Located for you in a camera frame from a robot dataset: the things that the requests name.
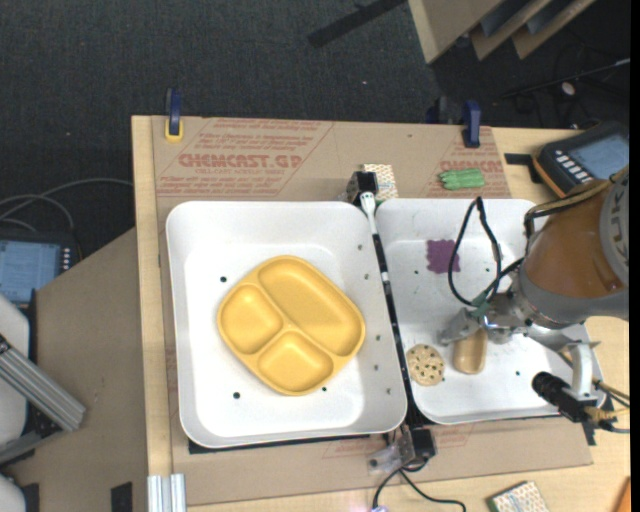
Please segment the wooden table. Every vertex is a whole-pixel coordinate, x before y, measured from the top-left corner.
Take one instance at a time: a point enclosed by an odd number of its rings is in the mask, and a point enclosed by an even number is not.
[[[545,142],[566,137],[571,132],[533,129],[494,129],[501,153],[531,153]],[[144,362],[144,395],[149,475],[173,473],[170,444],[169,411],[164,330],[162,322],[161,277],[158,268],[158,219],[154,180],[152,128],[149,117],[132,119],[134,178],[136,188],[136,228],[140,274],[140,315]],[[528,172],[503,161],[513,197],[534,202],[549,200],[546,187],[534,185]],[[597,354],[608,383],[618,389],[629,389],[629,328],[616,319],[591,319],[590,334],[602,340]],[[615,510],[630,475],[629,436],[598,432],[593,447],[592,466],[563,470],[486,476],[464,480],[423,484],[425,492],[436,497],[455,498],[467,510],[487,510],[486,498],[517,483],[533,480],[540,487],[549,508],[561,511]],[[358,511],[370,509],[375,489],[329,492],[320,495],[295,496],[250,502],[190,507],[194,512],[270,511]],[[382,503],[392,511],[455,510],[445,505],[426,504],[406,485],[390,485],[382,495]]]

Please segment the white tray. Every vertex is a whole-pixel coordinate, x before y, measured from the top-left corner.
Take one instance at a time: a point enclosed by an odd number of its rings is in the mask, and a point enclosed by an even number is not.
[[[209,448],[389,432],[407,409],[369,225],[340,202],[182,203],[166,223],[182,426]],[[331,279],[362,312],[362,348],[325,388],[282,395],[221,339],[218,306],[265,260],[290,254]]]
[[[425,387],[411,381],[416,405],[427,418],[443,424],[557,414],[531,388],[531,380],[541,371],[571,382],[570,368],[555,352],[521,335],[504,345],[489,342],[484,370],[467,375],[453,367],[454,345],[437,343],[438,331],[448,326],[463,304],[451,293],[446,273],[427,270],[426,243],[456,240],[470,203],[470,199],[393,199],[376,214],[405,353],[416,344],[427,344],[445,360],[443,382]],[[524,254],[523,219],[533,203],[494,199],[484,204],[505,268]],[[463,297],[473,299],[495,277],[491,244],[475,210],[458,255],[461,272],[454,273],[454,283]],[[504,279],[500,290],[509,283]],[[589,339],[586,329],[584,339]],[[600,376],[595,355],[594,362],[594,375]]]

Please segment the yellow divided plate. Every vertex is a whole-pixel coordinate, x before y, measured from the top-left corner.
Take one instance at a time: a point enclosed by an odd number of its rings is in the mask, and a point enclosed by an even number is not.
[[[365,335],[353,302],[294,256],[272,258],[245,276],[223,299],[217,322],[235,355],[286,395],[325,384],[358,352]]]

